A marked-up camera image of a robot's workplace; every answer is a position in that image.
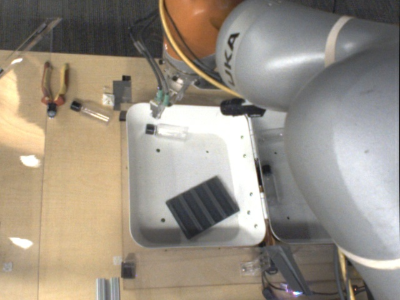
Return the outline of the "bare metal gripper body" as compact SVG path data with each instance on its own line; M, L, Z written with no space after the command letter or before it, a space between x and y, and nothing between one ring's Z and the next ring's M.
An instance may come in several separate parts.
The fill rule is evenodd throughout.
M169 88L169 105L179 102L189 86L199 86L199 76L184 62L164 60L164 78Z

